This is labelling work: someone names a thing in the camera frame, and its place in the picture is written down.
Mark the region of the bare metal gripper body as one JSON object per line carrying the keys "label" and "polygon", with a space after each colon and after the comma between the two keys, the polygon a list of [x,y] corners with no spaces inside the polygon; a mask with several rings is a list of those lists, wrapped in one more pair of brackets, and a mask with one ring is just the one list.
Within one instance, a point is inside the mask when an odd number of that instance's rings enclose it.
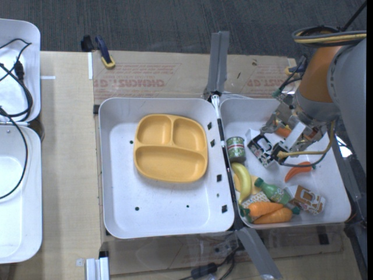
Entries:
{"label": "bare metal gripper body", "polygon": [[281,127],[275,132],[288,144],[312,144],[326,133],[326,122],[315,119],[305,111],[296,95],[282,95],[275,112]]}

